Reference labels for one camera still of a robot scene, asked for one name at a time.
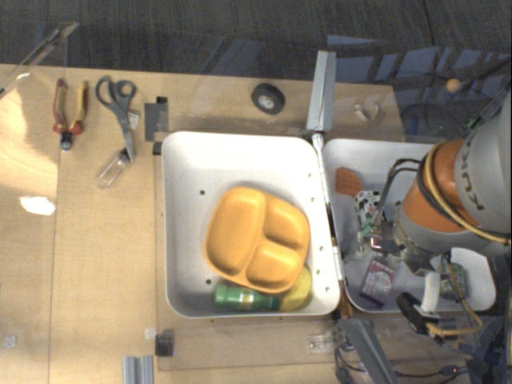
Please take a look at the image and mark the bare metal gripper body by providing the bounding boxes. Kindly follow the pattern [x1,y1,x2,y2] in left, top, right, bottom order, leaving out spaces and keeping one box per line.
[370,221,436,275]

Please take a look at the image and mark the black and white carton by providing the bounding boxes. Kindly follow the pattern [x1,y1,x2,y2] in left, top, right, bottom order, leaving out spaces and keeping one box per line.
[354,190,381,220]

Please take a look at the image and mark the white plastic tray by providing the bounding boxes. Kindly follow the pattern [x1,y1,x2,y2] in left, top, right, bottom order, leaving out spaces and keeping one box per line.
[322,137,498,314]
[160,130,342,319]

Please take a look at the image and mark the orange divided plate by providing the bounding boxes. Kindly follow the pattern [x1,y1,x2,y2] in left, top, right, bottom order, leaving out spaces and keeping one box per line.
[203,186,312,295]

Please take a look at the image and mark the green plastic bottle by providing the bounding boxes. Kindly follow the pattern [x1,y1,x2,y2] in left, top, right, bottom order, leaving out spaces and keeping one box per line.
[213,284,281,313]

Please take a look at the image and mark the black tape roll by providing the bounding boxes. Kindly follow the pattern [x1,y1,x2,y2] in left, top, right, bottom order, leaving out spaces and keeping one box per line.
[250,82,286,116]

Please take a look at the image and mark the clear plastic bottle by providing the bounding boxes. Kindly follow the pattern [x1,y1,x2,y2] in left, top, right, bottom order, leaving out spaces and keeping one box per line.
[95,148,131,190]

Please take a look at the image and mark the grey scissors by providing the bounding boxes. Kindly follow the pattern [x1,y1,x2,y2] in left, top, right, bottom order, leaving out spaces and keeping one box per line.
[94,75,139,163]

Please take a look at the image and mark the red and yellow pliers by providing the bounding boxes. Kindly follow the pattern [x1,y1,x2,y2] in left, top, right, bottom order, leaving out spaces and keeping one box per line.
[52,78,90,152]

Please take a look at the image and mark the black cylinder on white bracket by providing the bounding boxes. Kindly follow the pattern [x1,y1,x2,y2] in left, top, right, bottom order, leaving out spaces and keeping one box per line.
[396,272,443,335]

